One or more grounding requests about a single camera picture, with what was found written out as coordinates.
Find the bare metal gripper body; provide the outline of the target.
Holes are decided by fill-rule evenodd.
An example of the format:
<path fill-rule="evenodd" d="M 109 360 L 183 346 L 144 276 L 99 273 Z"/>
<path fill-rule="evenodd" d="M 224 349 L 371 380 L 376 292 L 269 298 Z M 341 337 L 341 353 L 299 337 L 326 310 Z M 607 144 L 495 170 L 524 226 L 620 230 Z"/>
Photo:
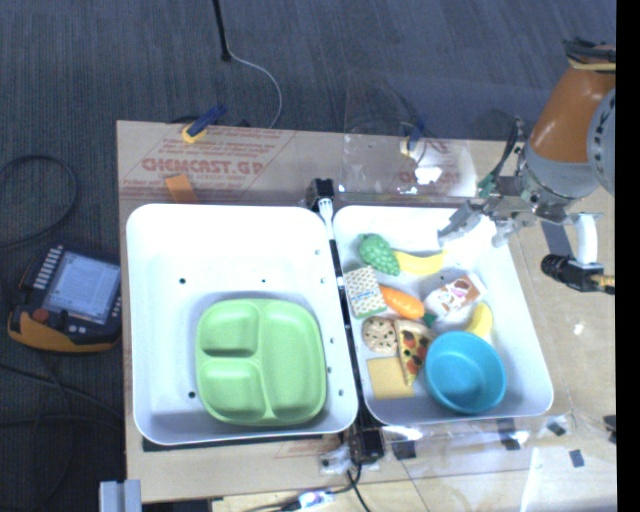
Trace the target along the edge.
<path fill-rule="evenodd" d="M 482 211 L 496 223 L 528 225 L 539 219 L 562 223 L 571 199 L 521 175 L 489 174 L 481 181 Z"/>

